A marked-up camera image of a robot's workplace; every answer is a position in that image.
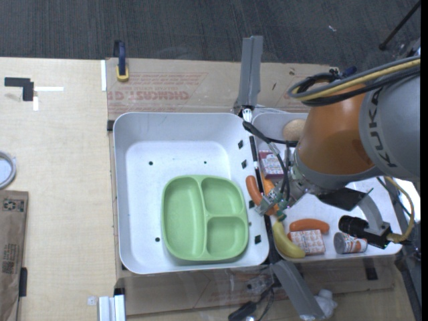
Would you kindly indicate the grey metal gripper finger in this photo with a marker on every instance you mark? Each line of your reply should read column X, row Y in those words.
column 263, row 206

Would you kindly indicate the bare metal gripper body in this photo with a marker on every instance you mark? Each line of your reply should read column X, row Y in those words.
column 297, row 186

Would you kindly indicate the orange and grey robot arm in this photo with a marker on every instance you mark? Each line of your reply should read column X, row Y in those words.
column 337, row 139

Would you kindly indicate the orange carrot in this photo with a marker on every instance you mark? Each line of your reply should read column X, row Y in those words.
column 268, row 186

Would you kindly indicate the orange sausage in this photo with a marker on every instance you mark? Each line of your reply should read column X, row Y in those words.
column 309, row 225
column 253, row 187

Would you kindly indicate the red and white packet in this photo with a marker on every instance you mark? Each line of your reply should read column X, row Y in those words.
column 271, row 166

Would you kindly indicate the yellow banana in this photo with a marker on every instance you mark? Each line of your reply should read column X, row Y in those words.
column 284, row 242

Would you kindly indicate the white plastic tray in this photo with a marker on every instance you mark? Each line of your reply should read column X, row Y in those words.
column 147, row 192
column 334, row 214

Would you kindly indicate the thin black and white rod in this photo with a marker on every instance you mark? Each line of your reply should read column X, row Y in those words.
column 254, row 152

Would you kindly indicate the round tan bread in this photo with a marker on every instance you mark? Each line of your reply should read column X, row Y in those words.
column 293, row 129

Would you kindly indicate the white and orange carton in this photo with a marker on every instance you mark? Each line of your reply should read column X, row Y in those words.
column 307, row 242

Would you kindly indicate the white and orange can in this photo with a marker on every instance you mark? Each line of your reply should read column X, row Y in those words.
column 347, row 243

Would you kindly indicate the green divided plate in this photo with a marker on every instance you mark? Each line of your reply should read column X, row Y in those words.
column 184, row 216

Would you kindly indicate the crumpled white plastic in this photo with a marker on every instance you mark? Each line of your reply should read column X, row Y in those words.
column 326, row 301

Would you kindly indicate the brown cardboard board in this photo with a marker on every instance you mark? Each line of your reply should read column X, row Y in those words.
column 200, row 85

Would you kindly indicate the grey tape roll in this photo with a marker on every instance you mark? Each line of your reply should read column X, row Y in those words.
column 12, row 172

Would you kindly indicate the brown paper bag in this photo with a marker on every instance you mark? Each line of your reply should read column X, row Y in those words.
column 11, row 246

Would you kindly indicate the black cylinder on white bracket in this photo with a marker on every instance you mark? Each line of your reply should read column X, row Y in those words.
column 354, row 226

